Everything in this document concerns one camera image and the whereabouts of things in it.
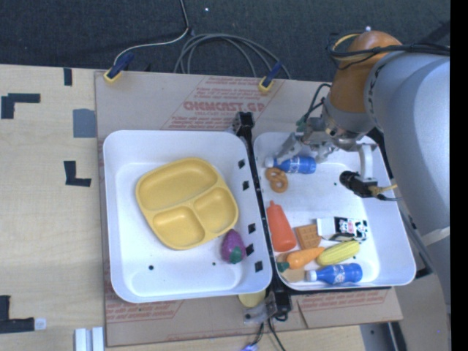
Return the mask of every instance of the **white bottle cap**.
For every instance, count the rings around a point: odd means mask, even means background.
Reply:
[[[275,160],[273,157],[267,156],[265,158],[265,167],[273,167],[274,163],[275,163]]]
[[[316,271],[306,271],[306,281],[307,282],[317,281],[317,272]]]

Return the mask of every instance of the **white tray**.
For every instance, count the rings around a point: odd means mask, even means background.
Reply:
[[[369,236],[361,244],[361,250],[355,259],[344,261],[361,264],[363,278],[359,283],[346,286],[305,281],[292,283],[280,275],[283,282],[294,290],[301,291],[387,287],[410,283],[415,276],[416,266],[397,204],[374,198],[360,198],[339,182],[339,175],[343,171],[361,170],[357,152],[334,152],[328,156],[327,162],[317,164],[315,173],[287,174],[289,186],[286,192],[276,193],[271,190],[270,183],[265,178],[265,158],[275,156],[289,134],[268,132],[261,134],[254,142],[265,209],[270,200],[281,205],[292,228],[311,224],[314,219],[331,216],[365,219],[369,226]],[[374,143],[367,137],[362,141]],[[304,148],[302,153],[314,156],[308,147]],[[378,179],[378,185],[390,185],[380,150],[375,149],[372,156],[374,177]],[[385,195],[394,196],[392,192],[386,192]],[[322,240],[320,245],[327,247],[333,245],[333,242]],[[315,262],[306,266],[306,269],[319,268],[321,267]]]
[[[133,303],[255,293],[272,277],[265,233],[246,147],[228,132],[117,131],[103,146],[110,278]],[[209,161],[238,204],[237,230],[249,255],[238,264],[221,259],[222,236],[184,251],[155,236],[135,198],[138,179],[186,157]]]

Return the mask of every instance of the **cardboard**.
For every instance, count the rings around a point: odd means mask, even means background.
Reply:
[[[127,303],[109,276],[102,143],[120,129],[229,130],[238,111],[251,111],[253,138],[263,132],[293,132],[318,82],[276,80],[267,94],[260,79],[124,72],[113,84],[95,73],[102,242],[105,262],[107,346],[255,334],[244,323],[237,296],[158,303]],[[320,97],[326,95],[323,90]],[[396,321],[402,318],[393,288],[292,295],[292,311],[277,331]]]

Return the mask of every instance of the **dark background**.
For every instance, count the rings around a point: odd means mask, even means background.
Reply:
[[[333,80],[335,66],[325,51],[331,33],[370,26],[404,44],[450,44],[450,0],[184,1],[193,34],[252,40],[299,80]],[[174,39],[184,29],[179,0],[0,0],[0,63],[107,69],[124,49]],[[189,38],[134,50],[129,69],[172,72]],[[252,75],[245,58],[223,41],[201,45],[191,73]]]

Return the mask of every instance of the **red bottle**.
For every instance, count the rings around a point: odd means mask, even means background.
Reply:
[[[270,206],[266,209],[266,216],[273,249],[276,252],[286,252],[296,247],[298,242],[283,212],[283,208],[270,200]]]

